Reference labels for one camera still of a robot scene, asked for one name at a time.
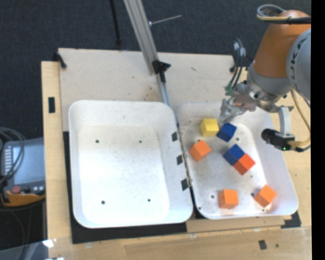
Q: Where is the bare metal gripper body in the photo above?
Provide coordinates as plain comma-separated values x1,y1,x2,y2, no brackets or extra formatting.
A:
231,83,283,112

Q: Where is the blue cube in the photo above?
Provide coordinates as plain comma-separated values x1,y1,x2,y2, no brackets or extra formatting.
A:
216,122,238,142
222,144,246,166

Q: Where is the yellow cube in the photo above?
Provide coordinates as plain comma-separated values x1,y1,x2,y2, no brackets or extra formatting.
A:
199,118,220,138

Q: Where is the orange cube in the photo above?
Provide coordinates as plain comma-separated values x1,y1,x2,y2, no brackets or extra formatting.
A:
188,140,212,163
218,188,239,209
253,184,278,208

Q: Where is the red-orange cube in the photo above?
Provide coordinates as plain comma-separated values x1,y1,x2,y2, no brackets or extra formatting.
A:
232,153,256,176

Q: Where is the thin black and white rod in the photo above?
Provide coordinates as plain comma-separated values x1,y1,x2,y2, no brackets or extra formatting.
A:
175,116,199,210

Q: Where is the white plastic tray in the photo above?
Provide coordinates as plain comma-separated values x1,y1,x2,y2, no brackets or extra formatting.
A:
68,99,194,229
174,101,300,220

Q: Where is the black cylinder on white bracket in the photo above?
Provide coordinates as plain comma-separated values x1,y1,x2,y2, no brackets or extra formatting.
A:
261,106,296,152

